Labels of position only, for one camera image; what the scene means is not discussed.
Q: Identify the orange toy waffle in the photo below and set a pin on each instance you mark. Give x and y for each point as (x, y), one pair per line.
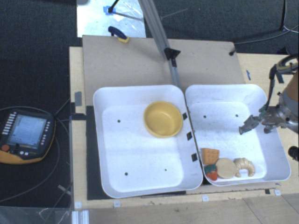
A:
(210, 155)

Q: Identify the yellow bowl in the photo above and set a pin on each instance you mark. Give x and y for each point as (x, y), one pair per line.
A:
(163, 120)

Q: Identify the brown cardboard board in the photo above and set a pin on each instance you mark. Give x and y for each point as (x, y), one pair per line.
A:
(130, 64)

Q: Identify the white plastic tray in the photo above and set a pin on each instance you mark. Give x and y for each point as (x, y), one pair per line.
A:
(224, 134)
(140, 157)

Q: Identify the red toy strawberry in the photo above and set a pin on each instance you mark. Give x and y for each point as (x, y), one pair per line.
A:
(211, 173)

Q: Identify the beige toy croissant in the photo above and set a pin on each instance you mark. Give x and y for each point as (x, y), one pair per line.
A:
(245, 163)

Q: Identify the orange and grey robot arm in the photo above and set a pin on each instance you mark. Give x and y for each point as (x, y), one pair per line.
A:
(293, 87)

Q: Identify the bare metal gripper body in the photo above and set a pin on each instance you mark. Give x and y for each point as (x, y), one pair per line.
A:
(274, 118)

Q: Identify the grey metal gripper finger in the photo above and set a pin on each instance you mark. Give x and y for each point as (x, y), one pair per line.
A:
(269, 128)
(249, 123)

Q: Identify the round beige toy biscuit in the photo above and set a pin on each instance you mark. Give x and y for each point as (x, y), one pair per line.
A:
(226, 168)

